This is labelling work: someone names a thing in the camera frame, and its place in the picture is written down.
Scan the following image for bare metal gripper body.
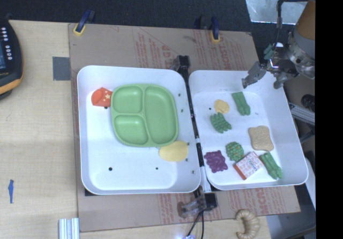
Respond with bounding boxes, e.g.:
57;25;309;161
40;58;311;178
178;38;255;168
266;41;316;80

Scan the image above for brown cardboard board red print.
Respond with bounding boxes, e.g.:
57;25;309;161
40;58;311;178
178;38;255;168
68;23;301;233

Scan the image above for green pea pods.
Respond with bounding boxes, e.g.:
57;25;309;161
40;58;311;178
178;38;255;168
209;111;233;135

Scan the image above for orange and white carton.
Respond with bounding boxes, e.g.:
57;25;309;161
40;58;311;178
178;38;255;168
233;151;265;181

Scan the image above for small yellow lumpy toy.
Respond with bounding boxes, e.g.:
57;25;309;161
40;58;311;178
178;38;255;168
213;99;230;115

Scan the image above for red toy with yellow stars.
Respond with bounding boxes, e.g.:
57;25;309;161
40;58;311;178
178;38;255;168
91;86;114;108

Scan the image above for yellow oval crisp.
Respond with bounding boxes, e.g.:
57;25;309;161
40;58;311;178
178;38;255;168
158;140;189;163

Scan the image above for black block with thin wires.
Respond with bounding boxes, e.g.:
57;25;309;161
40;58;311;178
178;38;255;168
176;191;218;219
171;55;191;72

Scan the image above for green asparagus bundle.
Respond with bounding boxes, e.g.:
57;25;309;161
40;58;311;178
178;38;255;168
231;91;251;116
258;151;284;181

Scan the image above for green and orange peas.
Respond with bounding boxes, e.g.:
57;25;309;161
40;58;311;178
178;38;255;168
225;141;245;162

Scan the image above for tan bread slice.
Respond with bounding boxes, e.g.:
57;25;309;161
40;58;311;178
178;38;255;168
247;125;275;152

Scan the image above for tan croissant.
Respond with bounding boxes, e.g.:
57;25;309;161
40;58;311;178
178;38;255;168
235;208;261;239

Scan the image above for thin black and white rod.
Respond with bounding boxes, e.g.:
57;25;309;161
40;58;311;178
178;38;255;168
181;65;213;193

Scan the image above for green divided plate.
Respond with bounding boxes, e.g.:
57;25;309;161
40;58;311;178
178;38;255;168
110;84;180;148

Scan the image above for purple grapes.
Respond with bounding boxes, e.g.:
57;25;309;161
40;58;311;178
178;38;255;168
203;150;229;174

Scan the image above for white plastic tray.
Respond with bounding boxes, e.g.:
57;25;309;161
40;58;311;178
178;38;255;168
77;65;202;196
188;69;309;191

